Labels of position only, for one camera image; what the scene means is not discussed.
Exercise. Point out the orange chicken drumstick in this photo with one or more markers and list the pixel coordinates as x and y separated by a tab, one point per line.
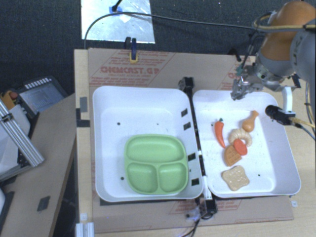
249	123

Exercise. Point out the tan bread slice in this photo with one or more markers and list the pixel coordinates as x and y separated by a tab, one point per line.
235	178

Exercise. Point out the black cylinder on white bracket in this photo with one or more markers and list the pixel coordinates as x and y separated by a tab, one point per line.
281	112

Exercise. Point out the orange waffle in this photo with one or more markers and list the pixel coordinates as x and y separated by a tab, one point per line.
231	155

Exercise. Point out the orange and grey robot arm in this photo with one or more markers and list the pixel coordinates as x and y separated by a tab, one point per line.
284	46

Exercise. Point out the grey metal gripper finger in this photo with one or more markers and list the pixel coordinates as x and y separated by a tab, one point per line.
235	90
247	90

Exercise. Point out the red tomato slice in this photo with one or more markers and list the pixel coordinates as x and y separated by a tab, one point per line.
240	147

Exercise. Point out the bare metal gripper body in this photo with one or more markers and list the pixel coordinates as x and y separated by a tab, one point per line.
256	79

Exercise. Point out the cream croissant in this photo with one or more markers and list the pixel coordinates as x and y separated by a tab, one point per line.
240	135

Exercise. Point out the orange carrot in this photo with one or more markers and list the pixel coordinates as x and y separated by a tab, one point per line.
219	133

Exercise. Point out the brown cardboard board red print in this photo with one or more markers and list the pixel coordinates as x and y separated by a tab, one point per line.
202	68

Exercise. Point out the white plastic tray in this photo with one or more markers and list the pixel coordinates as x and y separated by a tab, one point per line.
266	157
143	112

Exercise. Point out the green divided plate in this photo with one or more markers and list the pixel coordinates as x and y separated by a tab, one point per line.
155	164

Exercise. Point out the thin black and white rod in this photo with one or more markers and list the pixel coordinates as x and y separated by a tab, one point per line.
196	132

